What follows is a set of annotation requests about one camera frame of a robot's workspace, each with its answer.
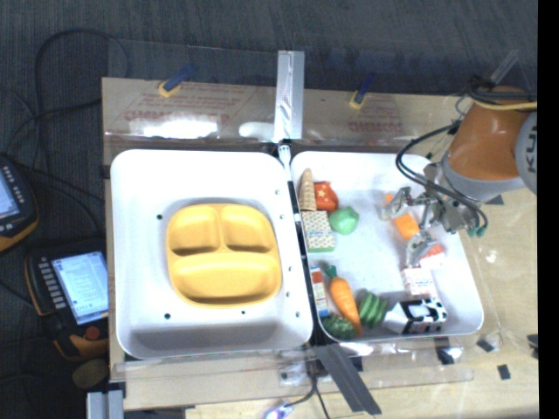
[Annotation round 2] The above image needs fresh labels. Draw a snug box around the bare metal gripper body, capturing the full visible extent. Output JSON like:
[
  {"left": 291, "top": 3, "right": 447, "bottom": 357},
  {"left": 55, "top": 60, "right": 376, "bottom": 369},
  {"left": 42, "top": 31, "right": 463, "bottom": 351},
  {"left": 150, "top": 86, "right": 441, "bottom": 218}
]
[{"left": 412, "top": 163, "right": 481, "bottom": 235}]

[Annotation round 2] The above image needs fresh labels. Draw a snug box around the orange and white small carton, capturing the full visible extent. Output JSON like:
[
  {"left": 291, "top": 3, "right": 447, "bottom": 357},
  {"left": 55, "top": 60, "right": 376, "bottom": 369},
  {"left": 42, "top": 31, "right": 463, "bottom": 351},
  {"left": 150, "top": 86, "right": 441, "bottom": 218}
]
[{"left": 417, "top": 239, "right": 447, "bottom": 271}]

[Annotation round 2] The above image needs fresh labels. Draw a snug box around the orange block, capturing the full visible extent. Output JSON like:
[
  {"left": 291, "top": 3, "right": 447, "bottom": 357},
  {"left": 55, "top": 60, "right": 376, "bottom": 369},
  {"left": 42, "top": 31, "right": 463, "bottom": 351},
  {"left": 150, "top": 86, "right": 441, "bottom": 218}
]
[{"left": 384, "top": 192, "right": 422, "bottom": 241}]

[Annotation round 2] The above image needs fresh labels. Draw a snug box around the pink and white small carton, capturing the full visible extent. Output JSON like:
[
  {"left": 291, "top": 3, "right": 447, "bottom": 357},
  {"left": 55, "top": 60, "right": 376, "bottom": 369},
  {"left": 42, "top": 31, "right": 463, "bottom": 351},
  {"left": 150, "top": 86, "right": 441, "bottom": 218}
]
[{"left": 400, "top": 266, "right": 436, "bottom": 299}]

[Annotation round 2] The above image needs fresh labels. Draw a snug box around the white plastic tray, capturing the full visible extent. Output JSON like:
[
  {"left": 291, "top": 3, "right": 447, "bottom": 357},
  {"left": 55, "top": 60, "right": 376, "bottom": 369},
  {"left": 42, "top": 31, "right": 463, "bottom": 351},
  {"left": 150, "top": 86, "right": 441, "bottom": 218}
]
[
  {"left": 109, "top": 148, "right": 315, "bottom": 361},
  {"left": 289, "top": 150, "right": 486, "bottom": 345}
]

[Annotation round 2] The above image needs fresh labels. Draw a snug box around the black and white milk carton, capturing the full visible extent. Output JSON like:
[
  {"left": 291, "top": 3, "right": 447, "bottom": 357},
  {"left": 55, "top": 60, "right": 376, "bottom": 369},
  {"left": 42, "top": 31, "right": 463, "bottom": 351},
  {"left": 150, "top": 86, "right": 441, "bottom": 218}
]
[{"left": 383, "top": 297, "right": 449, "bottom": 336}]

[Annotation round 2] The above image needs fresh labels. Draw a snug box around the orange packet with star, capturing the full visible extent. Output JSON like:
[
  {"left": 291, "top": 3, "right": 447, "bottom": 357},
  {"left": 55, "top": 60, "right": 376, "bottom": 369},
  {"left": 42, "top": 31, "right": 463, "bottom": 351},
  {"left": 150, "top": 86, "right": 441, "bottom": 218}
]
[{"left": 313, "top": 181, "right": 340, "bottom": 213}]

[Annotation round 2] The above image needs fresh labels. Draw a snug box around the green ribbed pea pod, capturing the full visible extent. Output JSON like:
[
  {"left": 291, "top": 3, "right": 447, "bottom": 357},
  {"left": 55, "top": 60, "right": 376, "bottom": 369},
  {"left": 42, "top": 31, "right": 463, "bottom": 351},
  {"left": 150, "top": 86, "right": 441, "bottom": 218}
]
[{"left": 357, "top": 290, "right": 390, "bottom": 329}]

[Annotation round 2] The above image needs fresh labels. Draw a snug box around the yellow checked carton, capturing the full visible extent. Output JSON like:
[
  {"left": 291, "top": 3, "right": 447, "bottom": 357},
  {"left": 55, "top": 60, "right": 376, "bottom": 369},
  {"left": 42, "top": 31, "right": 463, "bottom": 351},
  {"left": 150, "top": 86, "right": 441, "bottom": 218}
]
[{"left": 300, "top": 209, "right": 337, "bottom": 253}]

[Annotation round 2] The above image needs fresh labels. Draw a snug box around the orange carrot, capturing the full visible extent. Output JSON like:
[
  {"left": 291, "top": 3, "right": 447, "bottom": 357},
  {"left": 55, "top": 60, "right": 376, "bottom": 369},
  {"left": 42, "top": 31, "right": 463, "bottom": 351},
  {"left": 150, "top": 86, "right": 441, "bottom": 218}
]
[{"left": 324, "top": 264, "right": 364, "bottom": 336}]

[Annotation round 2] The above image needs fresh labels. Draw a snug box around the tan waffle ice cream cone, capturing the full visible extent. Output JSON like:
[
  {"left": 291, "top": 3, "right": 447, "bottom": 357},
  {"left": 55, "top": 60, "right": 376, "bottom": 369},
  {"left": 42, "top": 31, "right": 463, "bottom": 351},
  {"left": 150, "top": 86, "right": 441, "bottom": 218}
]
[{"left": 298, "top": 168, "right": 318, "bottom": 213}]

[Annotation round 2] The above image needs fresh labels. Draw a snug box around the orange and white juice carton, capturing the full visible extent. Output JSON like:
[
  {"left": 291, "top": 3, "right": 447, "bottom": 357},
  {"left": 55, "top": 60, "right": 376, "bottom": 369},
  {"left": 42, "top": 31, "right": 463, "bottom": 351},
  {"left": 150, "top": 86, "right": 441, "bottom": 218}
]
[{"left": 309, "top": 266, "right": 331, "bottom": 319}]

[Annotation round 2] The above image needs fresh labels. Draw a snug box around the green broccoli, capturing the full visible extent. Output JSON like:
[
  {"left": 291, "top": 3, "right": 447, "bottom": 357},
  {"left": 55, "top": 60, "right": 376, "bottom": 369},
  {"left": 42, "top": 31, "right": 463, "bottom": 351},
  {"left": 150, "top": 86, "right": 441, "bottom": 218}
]
[{"left": 321, "top": 314, "right": 358, "bottom": 341}]

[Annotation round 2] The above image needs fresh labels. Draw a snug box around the thin black and white rod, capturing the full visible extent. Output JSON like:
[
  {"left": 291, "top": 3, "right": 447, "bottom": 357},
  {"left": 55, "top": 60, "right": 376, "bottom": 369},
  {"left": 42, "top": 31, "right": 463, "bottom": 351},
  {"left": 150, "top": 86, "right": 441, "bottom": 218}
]
[{"left": 278, "top": 143, "right": 322, "bottom": 345}]

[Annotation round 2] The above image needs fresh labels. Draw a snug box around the yellow divided plate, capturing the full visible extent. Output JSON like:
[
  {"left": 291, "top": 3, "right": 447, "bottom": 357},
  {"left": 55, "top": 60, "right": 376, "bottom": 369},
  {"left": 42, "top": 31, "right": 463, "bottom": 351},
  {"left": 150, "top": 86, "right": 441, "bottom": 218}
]
[{"left": 165, "top": 203, "right": 283, "bottom": 309}]

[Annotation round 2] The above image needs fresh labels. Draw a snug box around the brown cardboard board, red print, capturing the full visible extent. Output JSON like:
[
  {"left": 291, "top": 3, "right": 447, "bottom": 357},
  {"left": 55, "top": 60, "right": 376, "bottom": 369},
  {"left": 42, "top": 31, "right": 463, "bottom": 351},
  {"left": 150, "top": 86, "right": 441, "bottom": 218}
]
[{"left": 100, "top": 76, "right": 499, "bottom": 410}]

